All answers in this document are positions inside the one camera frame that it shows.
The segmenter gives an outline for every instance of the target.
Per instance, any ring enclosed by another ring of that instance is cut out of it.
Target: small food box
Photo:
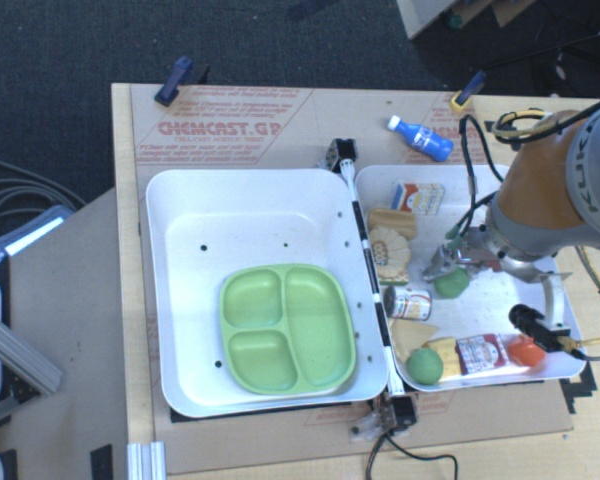
[[[475,171],[478,197],[497,190],[486,166]],[[407,277],[408,286],[432,292],[430,338],[493,333],[506,346],[519,334],[509,310],[524,303],[542,311],[541,285],[485,271],[460,297],[443,299],[422,279],[468,208],[465,180],[459,165],[383,165],[360,171],[356,187],[365,218],[390,208],[400,187],[428,188],[424,195],[435,204],[417,215]],[[444,391],[568,378],[584,366],[556,353],[534,367],[512,363],[432,385],[410,378],[403,353],[422,342],[408,333],[383,342],[391,319],[377,311],[381,294],[373,290],[351,192],[331,171],[165,170],[150,181],[146,205],[162,389],[186,417],[370,400],[391,375],[415,390]],[[483,218],[478,210],[474,222]],[[550,258],[537,266],[555,270]],[[568,300],[565,324],[578,339]]]

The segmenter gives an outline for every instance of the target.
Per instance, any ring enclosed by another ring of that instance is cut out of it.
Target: blue bottle
[[[409,146],[437,162],[444,162],[453,149],[453,142],[449,139],[440,137],[422,125],[405,123],[398,116],[393,116],[387,127],[391,131],[400,132]]]

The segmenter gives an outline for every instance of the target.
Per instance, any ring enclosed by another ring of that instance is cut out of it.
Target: can
[[[407,286],[388,286],[382,299],[389,318],[426,320],[431,314],[431,293]]]

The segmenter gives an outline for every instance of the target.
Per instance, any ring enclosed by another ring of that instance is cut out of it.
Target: green divided plate
[[[342,289],[313,265],[234,273],[220,291],[220,327],[231,373],[255,393],[325,391],[342,384],[355,366]]]

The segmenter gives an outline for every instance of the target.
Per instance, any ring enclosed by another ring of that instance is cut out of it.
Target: white bottle cap
[[[389,124],[387,128],[391,131],[395,131],[396,127],[400,124],[401,119],[398,116],[393,116],[389,119]]]

